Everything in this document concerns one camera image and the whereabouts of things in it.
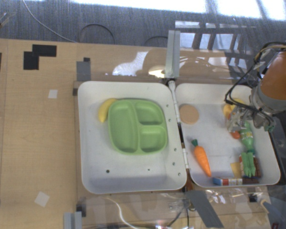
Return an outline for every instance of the green bottle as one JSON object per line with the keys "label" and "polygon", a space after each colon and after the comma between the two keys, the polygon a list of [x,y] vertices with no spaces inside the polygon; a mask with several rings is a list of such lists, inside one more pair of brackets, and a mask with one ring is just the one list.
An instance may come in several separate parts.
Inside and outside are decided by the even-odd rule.
{"label": "green bottle", "polygon": [[254,154],[254,148],[253,148],[253,134],[250,128],[250,124],[245,121],[245,129],[241,129],[239,131],[240,139],[242,143],[246,146],[247,152]]}

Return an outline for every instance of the wooden tabletop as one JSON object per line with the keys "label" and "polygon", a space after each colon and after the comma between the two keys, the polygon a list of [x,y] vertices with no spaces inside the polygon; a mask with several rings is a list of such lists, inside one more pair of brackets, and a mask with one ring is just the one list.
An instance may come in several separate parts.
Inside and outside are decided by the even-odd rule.
{"label": "wooden tabletop", "polygon": [[[31,52],[33,44],[55,45],[57,55],[40,56],[38,70],[24,70],[24,52]],[[154,66],[163,67],[166,50],[0,39],[0,53],[0,229],[63,228],[63,214],[74,212],[81,197],[72,95],[77,81],[76,62],[90,58],[92,80],[159,82],[148,72]],[[198,55],[219,60],[224,57],[223,52],[189,51],[181,55],[193,57],[192,63],[199,69],[193,71],[185,63],[181,81],[230,83],[224,65],[213,71],[212,66],[195,62]],[[121,222],[117,204],[112,200],[121,205],[128,221],[157,216],[169,221],[176,215],[169,209],[169,203],[176,198],[168,193],[112,195],[112,200],[92,194],[85,196],[90,213],[89,218],[83,218],[85,225]],[[240,204],[229,206],[234,212],[222,216],[225,225],[234,228],[236,219],[242,223],[238,223],[239,227],[246,223],[252,228],[269,227],[261,207],[246,201]],[[197,218],[196,225],[201,224],[197,212],[191,216]]]}

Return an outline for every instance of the white tape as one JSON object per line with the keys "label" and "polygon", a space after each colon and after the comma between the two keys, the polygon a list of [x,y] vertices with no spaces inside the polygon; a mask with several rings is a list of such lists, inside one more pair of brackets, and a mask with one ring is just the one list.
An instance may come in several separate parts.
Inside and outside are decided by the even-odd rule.
{"label": "white tape", "polygon": [[48,98],[57,98],[58,90],[50,90]]}
{"label": "white tape", "polygon": [[35,203],[42,206],[42,207],[46,207],[48,201],[49,201],[50,196],[46,195],[43,192],[39,192],[36,199],[35,199]]}

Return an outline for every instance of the toy carrot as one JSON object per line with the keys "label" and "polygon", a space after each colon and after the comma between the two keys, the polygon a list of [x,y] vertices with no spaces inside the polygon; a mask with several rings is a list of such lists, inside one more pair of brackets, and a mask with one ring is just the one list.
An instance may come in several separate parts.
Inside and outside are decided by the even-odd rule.
{"label": "toy carrot", "polygon": [[209,161],[208,161],[208,157],[206,156],[205,150],[203,147],[198,146],[198,141],[197,139],[194,139],[192,141],[192,144],[194,145],[195,149],[194,149],[194,156],[196,157],[198,164],[200,165],[200,167],[202,168],[202,170],[204,170],[204,172],[211,177],[211,169],[210,169],[210,165],[209,165]]}

